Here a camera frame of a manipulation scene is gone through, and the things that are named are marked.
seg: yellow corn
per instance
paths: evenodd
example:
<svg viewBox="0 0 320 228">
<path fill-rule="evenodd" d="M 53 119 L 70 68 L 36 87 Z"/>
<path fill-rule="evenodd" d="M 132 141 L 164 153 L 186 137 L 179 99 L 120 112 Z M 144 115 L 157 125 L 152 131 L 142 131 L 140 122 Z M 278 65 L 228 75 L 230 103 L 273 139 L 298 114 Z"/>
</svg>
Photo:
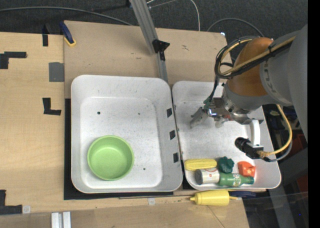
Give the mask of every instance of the yellow corn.
<svg viewBox="0 0 320 228">
<path fill-rule="evenodd" d="M 214 168 L 217 162 L 212 158 L 193 158 L 184 162 L 184 168 L 189 171 Z"/>
</svg>

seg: bottle label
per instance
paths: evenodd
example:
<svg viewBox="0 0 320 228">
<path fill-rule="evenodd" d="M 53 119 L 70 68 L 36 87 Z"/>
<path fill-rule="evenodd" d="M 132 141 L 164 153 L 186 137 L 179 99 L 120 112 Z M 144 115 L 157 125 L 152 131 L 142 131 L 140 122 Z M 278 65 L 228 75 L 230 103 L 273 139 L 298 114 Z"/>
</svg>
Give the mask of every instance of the bottle label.
<svg viewBox="0 0 320 228">
<path fill-rule="evenodd" d="M 232 187 L 238 187 L 240 185 L 241 185 L 240 175 L 238 173 L 234 173 Z"/>
</svg>

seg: green bottle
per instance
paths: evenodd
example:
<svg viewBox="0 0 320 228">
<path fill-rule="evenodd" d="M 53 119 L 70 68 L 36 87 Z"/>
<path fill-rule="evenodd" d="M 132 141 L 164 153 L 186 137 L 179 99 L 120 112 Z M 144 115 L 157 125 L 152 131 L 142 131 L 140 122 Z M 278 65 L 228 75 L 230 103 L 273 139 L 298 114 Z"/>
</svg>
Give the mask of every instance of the green bottle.
<svg viewBox="0 0 320 228">
<path fill-rule="evenodd" d="M 255 179 L 252 176 L 243 176 L 238 173 L 220 172 L 219 186 L 238 187 L 243 184 L 253 185 Z"/>
</svg>

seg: white cable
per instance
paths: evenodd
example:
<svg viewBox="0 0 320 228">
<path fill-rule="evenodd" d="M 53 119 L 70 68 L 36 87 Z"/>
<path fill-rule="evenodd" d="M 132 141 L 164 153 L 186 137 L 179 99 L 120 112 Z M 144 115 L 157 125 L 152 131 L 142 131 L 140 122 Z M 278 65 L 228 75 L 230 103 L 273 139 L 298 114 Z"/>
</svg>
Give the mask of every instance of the white cable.
<svg viewBox="0 0 320 228">
<path fill-rule="evenodd" d="M 147 2 L 147 4 L 150 4 L 150 3 L 154 2 L 154 1 L 156 1 L 156 0 L 150 0 L 150 1 Z M 189 1 L 191 1 L 192 4 L 195 7 L 196 14 L 197 14 L 197 19 L 198 19 L 198 30 L 200 31 L 200 15 L 199 15 L 198 7 L 197 7 L 196 3 L 193 0 L 189 0 Z"/>
</svg>

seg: black hole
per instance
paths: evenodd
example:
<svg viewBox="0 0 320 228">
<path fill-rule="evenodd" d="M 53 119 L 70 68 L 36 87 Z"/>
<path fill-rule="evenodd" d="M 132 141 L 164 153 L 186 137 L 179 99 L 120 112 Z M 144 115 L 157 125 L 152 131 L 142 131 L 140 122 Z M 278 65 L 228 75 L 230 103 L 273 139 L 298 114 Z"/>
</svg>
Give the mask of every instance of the black hole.
<svg viewBox="0 0 320 228">
<path fill-rule="evenodd" d="M 172 108 L 166 110 L 166 116 L 169 118 L 172 115 Z"/>
<path fill-rule="evenodd" d="M 173 154 L 173 163 L 176 163 L 176 162 L 178 162 L 178 161 L 179 161 L 179 155 L 178 155 L 178 153 L 176 152 L 176 153 Z"/>
<path fill-rule="evenodd" d="M 172 131 L 170 132 L 170 140 L 174 139 L 175 136 L 176 136 L 176 132 L 175 132 L 174 130 L 172 130 Z"/>
</svg>

